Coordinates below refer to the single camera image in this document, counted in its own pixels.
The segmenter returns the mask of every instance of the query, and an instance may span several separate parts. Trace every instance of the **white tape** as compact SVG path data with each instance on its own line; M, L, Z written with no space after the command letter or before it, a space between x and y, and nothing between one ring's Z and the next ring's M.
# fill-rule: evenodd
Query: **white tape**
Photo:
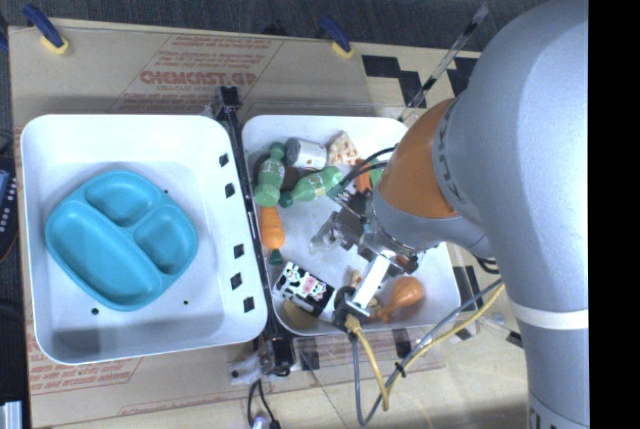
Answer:
M511 301L513 314L522 322L538 328L572 330L589 328L589 309L577 312L547 312Z

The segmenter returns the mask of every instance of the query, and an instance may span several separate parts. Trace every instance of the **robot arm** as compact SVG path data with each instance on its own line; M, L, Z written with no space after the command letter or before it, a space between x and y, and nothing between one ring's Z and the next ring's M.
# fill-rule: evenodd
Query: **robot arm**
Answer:
M491 41L469 87L407 132L373 195L378 232L494 256L527 359L531 427L590 426L588 0Z

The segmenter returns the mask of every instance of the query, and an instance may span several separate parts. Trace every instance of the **brown toy drumstick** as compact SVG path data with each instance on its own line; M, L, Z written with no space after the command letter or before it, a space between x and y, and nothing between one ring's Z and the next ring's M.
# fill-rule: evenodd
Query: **brown toy drumstick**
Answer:
M391 314L398 308L411 306L424 297L422 284L413 276L402 276L393 284L391 301L375 312L375 316L384 323L391 322Z

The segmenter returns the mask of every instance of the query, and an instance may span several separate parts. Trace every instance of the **blue plate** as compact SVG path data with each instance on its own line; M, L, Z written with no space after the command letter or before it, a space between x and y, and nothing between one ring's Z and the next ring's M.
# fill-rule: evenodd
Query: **blue plate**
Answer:
M115 310L138 310L157 299L198 250L185 212L126 170L98 175L62 200L47 219L45 240L62 269Z

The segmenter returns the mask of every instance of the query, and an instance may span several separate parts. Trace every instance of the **white tray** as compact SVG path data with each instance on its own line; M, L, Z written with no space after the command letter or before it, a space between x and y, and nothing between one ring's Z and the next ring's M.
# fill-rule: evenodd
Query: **white tray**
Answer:
M284 143L290 137L295 137L328 144L340 132L345 131L351 137L360 156L366 158L378 150L398 143L406 130L402 123L389 118L262 115L246 123L242 130L242 139L247 167L249 172L252 172L256 161L268 153L269 145L274 141ZM333 211L340 210L340 206L328 197L313 202L294 203L287 209L278 206L278 210L286 236L281 249L285 263L298 263L336 289L348 284L352 269L362 271L366 267L368 262L357 254L355 246L349 251L337 247L326 253L310 253L311 237ZM271 288L283 266L269 265L268 250L264 248L263 251ZM365 330L433 325L460 304L460 294L445 244L424 254L414 276L421 281L425 289L422 302L395 312L390 324L368 323L364 326ZM377 294L383 304L389 301L392 286L393 281L387 281ZM273 303L280 322L294 334L316 336L340 332L331 324L320 320L316 322L310 320L310 317L304 317L298 322L289 316L282 299L274 298Z
M35 335L50 358L81 364L246 342L261 333L266 302L220 124L202 116L48 115L25 127L21 148ZM166 189L198 233L198 252L185 273L132 312L100 305L63 272L44 239L56 204L112 169ZM228 185L235 191L230 197Z

